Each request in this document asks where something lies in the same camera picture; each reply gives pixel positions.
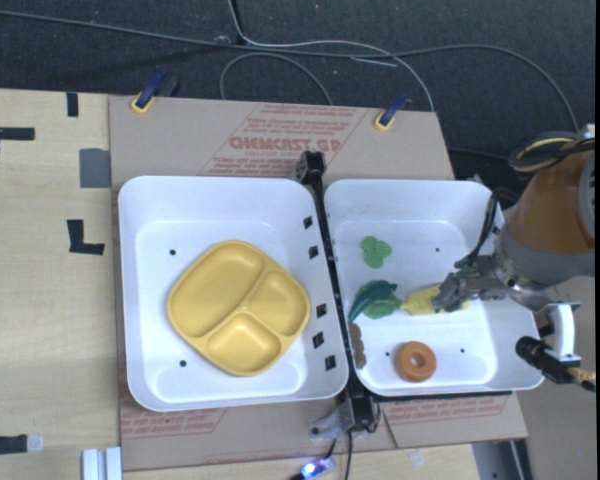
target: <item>cardboard box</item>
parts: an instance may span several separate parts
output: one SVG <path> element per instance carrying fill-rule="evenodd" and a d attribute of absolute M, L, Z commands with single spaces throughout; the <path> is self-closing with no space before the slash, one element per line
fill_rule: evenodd
<path fill-rule="evenodd" d="M 134 401 L 126 386 L 118 192 L 141 175 L 289 177 L 304 150 L 324 153 L 325 186 L 346 178 L 453 179 L 437 116 L 398 112 L 393 126 L 379 132 L 379 109 L 157 98 L 137 115 L 132 99 L 109 98 L 125 470 L 324 454 L 329 443 L 312 442 L 310 424 L 329 414 L 335 399 L 171 413 Z M 526 437 L 515 394 L 381 407 L 378 429 L 357 436 L 357 451 Z"/>

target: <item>yellow divided plate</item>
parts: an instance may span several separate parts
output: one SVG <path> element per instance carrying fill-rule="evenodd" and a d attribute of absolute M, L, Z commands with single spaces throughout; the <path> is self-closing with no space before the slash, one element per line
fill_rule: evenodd
<path fill-rule="evenodd" d="M 234 375 L 262 373 L 309 321 L 304 288 L 251 244 L 229 240 L 200 256 L 175 283 L 169 321 L 193 348 Z"/>

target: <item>donut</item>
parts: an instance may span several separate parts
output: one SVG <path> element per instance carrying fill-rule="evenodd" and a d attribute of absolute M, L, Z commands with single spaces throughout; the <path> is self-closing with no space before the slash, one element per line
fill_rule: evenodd
<path fill-rule="evenodd" d="M 400 377 L 411 382 L 423 382 L 436 371 L 436 355 L 420 341 L 410 341 L 396 354 L 396 370 Z"/>

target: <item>dark background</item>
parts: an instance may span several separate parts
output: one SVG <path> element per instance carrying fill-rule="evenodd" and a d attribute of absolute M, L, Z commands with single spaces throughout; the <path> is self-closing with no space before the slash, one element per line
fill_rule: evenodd
<path fill-rule="evenodd" d="M 428 87 L 460 178 L 478 174 L 491 188 L 520 193 L 525 182 L 502 160 L 515 145 L 538 133 L 595 122 L 596 0 L 233 2 L 252 47 L 338 39 L 416 52 L 400 58 Z M 164 67 L 180 79 L 178 96 L 220 99 L 223 70 L 254 53 L 220 47 L 245 44 L 228 0 L 0 0 L 0 10 L 209 43 L 0 15 L 1 88 L 135 94 Z M 348 44 L 298 50 L 374 53 Z M 336 105 L 385 107 L 407 91 L 405 109 L 430 109 L 417 79 L 391 58 L 378 64 L 291 49 L 280 53 L 309 69 Z M 232 65 L 224 93 L 236 100 L 327 103 L 297 66 L 265 56 Z"/>

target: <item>beige table surface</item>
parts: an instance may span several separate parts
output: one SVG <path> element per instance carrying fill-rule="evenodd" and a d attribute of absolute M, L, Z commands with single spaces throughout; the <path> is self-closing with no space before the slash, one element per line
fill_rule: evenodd
<path fill-rule="evenodd" d="M 80 188 L 79 151 L 109 149 L 107 97 L 0 90 L 0 126 L 34 127 L 0 144 L 0 436 L 41 435 L 41 451 L 0 456 L 0 479 L 80 478 L 80 453 L 119 444 L 111 193 Z M 102 256 L 69 253 L 68 219 Z M 354 453 L 352 479 L 477 479 L 471 445 Z M 306 460 L 125 474 L 130 479 L 284 479 Z M 336 457 L 341 478 L 346 457 Z"/>

